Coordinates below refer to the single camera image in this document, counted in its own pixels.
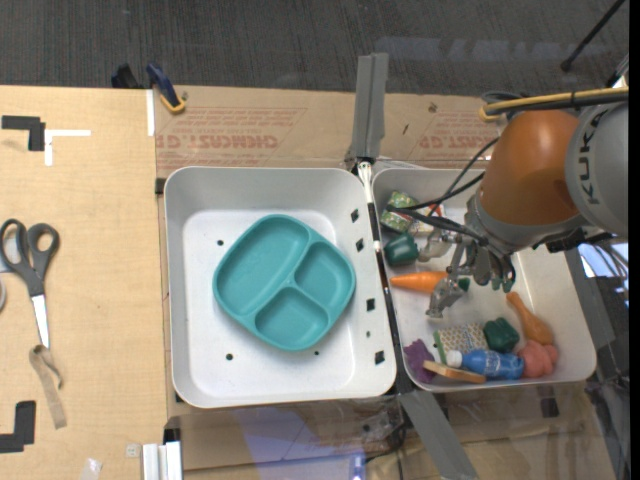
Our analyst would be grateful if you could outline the white and red packet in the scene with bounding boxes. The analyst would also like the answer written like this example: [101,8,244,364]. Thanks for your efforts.
[412,202,446,235]

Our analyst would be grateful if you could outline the beige fabric strip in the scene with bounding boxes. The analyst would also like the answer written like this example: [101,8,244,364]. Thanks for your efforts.
[28,344,69,431]

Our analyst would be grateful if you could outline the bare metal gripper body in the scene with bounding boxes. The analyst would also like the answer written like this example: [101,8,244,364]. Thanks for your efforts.
[446,233,517,293]

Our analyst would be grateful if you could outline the orange chicken drumstick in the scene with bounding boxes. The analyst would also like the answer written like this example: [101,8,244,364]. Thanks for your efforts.
[505,291,556,346]

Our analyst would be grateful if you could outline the grey handled scissors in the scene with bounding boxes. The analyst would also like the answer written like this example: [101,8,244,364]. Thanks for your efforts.
[0,218,62,351]

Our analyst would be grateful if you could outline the brown bread slice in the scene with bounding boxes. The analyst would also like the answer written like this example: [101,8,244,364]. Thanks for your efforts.
[422,359,488,386]

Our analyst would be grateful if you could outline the pink toy meat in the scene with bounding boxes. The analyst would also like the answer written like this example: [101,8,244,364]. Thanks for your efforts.
[515,341,560,380]

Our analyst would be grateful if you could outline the orange carrot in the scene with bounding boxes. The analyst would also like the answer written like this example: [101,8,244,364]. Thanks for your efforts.
[388,270,472,295]

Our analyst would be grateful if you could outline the green patterned can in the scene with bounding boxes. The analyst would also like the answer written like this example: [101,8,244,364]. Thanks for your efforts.
[379,190,421,235]

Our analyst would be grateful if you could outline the blue plastic bottle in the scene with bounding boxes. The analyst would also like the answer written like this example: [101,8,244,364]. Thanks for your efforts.
[445,348,526,382]

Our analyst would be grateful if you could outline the brown cardboard board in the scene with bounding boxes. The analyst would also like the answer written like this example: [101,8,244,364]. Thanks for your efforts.
[152,85,604,473]

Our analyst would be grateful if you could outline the purple grapes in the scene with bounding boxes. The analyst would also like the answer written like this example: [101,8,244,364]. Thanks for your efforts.
[403,338,437,385]

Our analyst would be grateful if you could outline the patterned white carton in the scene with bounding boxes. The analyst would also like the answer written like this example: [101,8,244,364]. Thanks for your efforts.
[432,322,490,365]

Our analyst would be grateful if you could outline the green bell pepper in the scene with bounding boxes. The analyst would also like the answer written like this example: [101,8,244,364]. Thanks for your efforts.
[382,232,421,268]
[482,316,522,355]

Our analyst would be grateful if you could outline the thin black and white rod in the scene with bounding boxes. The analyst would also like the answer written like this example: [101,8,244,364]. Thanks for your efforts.
[356,159,403,395]

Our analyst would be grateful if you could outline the white plastic tray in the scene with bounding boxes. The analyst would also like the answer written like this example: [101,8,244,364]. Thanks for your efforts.
[162,165,399,410]
[370,167,599,394]

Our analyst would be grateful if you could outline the teal divided plate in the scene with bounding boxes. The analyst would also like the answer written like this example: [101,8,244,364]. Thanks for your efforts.
[211,212,358,353]

